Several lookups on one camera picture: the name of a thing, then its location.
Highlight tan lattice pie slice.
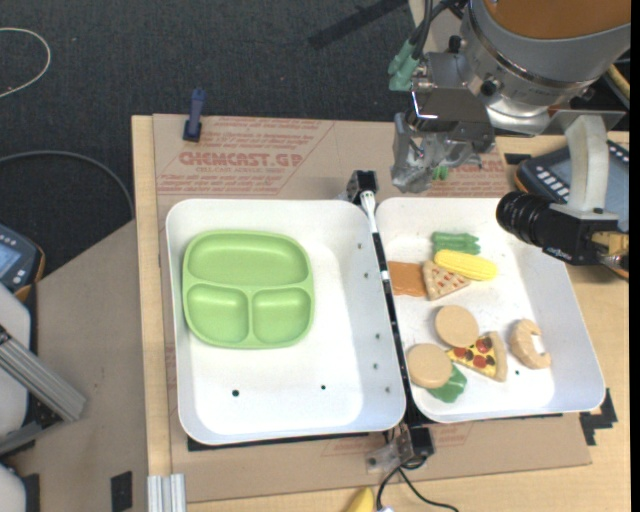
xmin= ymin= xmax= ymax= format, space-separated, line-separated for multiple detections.
xmin=421 ymin=259 xmax=473 ymax=302

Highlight yellow corn cob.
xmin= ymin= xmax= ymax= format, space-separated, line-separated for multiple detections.
xmin=433 ymin=249 xmax=499 ymax=283

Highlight tan round biscuit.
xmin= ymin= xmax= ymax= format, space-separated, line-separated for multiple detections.
xmin=405 ymin=342 xmax=454 ymax=390
xmin=433 ymin=304 xmax=481 ymax=349

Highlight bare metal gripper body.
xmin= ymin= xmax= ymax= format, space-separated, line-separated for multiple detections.
xmin=411 ymin=51 xmax=567 ymax=152

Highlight brown cardboard board red print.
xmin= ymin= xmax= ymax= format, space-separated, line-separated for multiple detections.
xmin=151 ymin=113 xmax=596 ymax=504

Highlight green divided plate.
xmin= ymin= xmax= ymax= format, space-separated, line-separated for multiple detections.
xmin=180 ymin=229 xmax=316 ymax=351

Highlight tan croissant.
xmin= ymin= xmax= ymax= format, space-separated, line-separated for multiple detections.
xmin=508 ymin=318 xmax=553 ymax=371

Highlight black block with thin wires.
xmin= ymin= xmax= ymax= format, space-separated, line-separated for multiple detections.
xmin=346 ymin=169 xmax=379 ymax=202
xmin=409 ymin=425 xmax=437 ymax=459

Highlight green beans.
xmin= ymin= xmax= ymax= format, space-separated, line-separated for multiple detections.
xmin=430 ymin=230 xmax=482 ymax=256

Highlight pizza slice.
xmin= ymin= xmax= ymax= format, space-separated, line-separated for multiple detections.
xmin=444 ymin=330 xmax=509 ymax=384

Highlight orange bread slice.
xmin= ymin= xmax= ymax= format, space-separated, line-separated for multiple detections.
xmin=385 ymin=260 xmax=430 ymax=300

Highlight white plastic tray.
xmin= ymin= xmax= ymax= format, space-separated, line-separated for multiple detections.
xmin=373 ymin=195 xmax=608 ymax=425
xmin=164 ymin=198 xmax=408 ymax=446

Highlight black cylinder on white bracket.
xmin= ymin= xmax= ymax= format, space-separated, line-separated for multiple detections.
xmin=495 ymin=113 xmax=624 ymax=267

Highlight green lettuce leaf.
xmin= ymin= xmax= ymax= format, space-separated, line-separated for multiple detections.
xmin=426 ymin=363 xmax=469 ymax=404

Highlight thin black and white rod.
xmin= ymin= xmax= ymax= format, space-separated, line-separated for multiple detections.
xmin=360 ymin=191 xmax=413 ymax=427

